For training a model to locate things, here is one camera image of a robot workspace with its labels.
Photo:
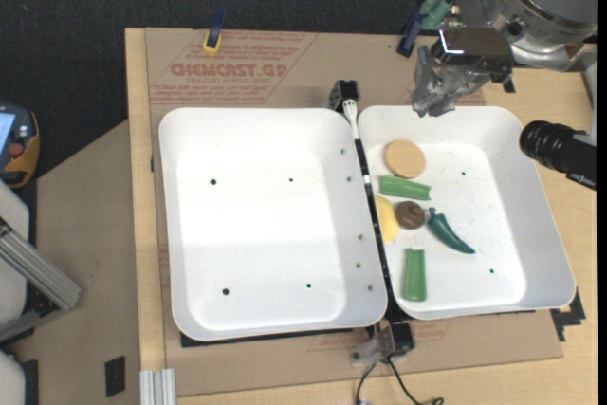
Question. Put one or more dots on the thin black and white rod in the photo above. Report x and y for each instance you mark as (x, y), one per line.
(367, 178)

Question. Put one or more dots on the white plastic tray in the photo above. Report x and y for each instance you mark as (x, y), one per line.
(261, 232)
(493, 213)

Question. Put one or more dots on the yellow lemon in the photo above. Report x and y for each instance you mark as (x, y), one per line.
(386, 220)

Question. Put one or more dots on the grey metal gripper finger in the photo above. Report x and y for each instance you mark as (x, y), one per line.
(445, 99)
(422, 83)

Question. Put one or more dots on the tan round biscuit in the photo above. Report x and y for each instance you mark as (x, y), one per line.
(404, 159)

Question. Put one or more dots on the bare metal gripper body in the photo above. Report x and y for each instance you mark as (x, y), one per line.
(479, 47)

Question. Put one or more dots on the brown round chocolate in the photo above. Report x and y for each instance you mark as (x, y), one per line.
(410, 215)

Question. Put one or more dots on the black cylinder on white bracket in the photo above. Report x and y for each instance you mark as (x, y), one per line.
(555, 147)

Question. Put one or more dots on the brown cardboard board red print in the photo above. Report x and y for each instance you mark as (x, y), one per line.
(265, 66)

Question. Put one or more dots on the light green celery piece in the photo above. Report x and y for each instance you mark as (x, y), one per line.
(415, 275)
(403, 188)

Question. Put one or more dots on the dark green chili pepper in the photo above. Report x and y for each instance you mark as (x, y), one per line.
(446, 232)

